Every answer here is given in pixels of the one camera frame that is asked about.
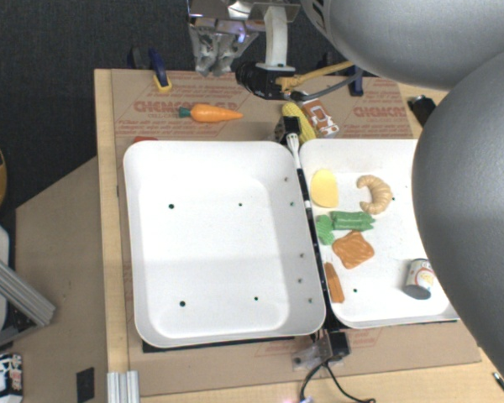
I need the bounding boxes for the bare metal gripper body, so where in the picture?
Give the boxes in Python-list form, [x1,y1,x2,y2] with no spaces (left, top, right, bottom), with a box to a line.
[186,0,302,44]

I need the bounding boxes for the orange carrot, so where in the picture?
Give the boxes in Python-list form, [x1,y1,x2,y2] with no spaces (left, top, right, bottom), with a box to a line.
[178,103,244,123]

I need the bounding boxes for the yellow corn cob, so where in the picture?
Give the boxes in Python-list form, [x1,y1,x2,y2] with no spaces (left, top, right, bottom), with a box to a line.
[281,102,318,142]

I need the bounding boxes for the orange and white carton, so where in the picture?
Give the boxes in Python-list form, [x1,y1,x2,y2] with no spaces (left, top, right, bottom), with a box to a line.
[301,97,340,139]

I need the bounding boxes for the thin black and white rod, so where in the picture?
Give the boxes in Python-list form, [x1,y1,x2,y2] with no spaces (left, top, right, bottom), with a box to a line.
[286,132,333,332]

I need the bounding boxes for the yellow cheese slice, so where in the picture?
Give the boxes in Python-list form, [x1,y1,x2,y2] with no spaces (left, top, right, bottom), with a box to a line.
[310,169,339,209]

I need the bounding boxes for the white plastic tray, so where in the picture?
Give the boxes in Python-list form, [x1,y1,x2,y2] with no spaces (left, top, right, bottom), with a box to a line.
[297,138,461,330]
[123,139,327,348]

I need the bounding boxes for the green lettuce leaf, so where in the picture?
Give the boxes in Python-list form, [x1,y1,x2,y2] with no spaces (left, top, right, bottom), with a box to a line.
[315,214,336,246]

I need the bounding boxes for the beige croissant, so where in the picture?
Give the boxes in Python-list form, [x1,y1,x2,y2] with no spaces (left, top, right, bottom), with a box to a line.
[356,175,394,216]

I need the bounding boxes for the green beans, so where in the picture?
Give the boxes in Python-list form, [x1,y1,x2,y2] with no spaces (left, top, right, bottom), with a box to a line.
[329,210,376,232]

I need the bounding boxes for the orange toast slice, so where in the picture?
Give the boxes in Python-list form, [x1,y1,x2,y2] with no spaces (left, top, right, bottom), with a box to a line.
[332,230,375,270]

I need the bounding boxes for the orange sausage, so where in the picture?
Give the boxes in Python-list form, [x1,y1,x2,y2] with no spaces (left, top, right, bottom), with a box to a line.
[323,261,346,304]

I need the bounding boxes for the small white and orange can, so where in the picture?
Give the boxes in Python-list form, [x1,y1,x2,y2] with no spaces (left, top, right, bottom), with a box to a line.
[404,258,436,301]

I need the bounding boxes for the brown cardboard board red print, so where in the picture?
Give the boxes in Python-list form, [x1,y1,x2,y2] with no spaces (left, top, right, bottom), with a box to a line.
[111,68,482,396]

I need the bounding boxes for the black and white carton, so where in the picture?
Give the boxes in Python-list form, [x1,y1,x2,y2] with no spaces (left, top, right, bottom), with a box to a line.
[0,352,24,403]

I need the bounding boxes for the black cylinder on white bracket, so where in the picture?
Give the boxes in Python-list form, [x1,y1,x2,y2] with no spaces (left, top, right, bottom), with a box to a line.
[234,5,298,101]

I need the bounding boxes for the black block with thin wires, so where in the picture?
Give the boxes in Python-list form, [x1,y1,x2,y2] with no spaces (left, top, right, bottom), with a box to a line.
[326,330,352,361]
[276,115,302,143]

